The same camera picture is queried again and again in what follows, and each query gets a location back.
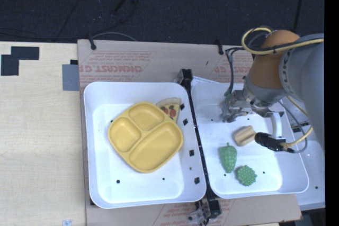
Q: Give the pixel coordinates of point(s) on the white plastic tray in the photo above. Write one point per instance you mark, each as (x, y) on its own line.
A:
(262, 166)
(111, 188)

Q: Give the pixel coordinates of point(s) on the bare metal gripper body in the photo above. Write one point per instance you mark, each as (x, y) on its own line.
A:
(239, 99)

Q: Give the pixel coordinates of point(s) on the beige toy bread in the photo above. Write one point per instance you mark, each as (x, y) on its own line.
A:
(243, 136)

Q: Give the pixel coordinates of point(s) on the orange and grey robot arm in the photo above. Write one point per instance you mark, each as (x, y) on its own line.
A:
(267, 71)

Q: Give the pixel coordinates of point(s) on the long green toy grapes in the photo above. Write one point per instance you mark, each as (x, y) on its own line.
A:
(227, 157)

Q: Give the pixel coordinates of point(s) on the yellow divided plate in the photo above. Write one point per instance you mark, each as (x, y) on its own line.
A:
(145, 137)

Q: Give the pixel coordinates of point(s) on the toy pizza slice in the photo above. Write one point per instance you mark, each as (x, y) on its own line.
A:
(170, 108)

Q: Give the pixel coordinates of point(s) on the brown cardboard board red print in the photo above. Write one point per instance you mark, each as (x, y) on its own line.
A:
(164, 63)

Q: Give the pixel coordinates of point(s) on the thin black rod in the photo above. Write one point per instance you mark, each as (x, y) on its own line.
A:
(196, 127)

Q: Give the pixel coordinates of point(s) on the black cylinder on white bracket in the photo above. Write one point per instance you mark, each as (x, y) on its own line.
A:
(270, 142)

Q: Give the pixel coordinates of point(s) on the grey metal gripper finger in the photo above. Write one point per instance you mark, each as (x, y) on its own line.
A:
(241, 113)
(226, 114)

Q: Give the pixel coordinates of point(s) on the round green toy grapes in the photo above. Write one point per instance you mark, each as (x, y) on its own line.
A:
(246, 175)

